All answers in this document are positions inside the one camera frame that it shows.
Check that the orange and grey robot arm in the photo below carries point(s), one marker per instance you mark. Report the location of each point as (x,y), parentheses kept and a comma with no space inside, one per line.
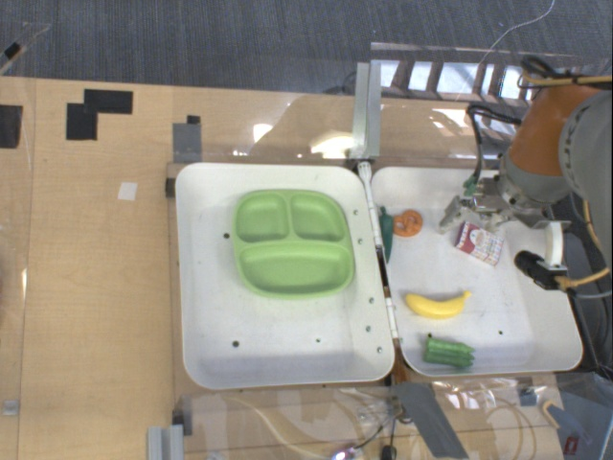
(541,127)

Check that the dark green toy pepper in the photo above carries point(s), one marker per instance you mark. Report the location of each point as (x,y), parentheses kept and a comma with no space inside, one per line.
(386,237)

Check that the white plastic tray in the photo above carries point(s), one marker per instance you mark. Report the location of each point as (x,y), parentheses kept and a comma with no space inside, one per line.
(503,305)
(287,343)

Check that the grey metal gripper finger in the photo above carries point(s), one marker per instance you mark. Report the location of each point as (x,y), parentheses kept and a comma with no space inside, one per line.
(455,211)
(500,221)

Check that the orange pretzel biscuit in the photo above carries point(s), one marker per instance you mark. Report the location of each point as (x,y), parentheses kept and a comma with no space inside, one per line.
(400,229)

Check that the yellow banana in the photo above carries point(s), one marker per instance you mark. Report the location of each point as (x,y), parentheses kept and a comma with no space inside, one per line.
(433,306)

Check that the green bean bundle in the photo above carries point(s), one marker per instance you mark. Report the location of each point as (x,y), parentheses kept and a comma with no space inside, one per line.
(447,352)

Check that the white and pink carton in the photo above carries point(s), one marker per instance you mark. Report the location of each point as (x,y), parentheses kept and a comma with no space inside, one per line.
(481,245)

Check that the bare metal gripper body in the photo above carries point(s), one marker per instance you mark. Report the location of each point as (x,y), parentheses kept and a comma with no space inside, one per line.
(493,199)

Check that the black cylinder on white bracket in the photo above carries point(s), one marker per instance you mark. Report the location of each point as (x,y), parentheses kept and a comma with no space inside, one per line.
(536,264)

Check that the green divided plate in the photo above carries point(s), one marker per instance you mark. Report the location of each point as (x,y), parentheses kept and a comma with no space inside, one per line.
(292,261)

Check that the thin black and white rod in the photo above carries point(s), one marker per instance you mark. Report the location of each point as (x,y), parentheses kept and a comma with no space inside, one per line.
(368,185)

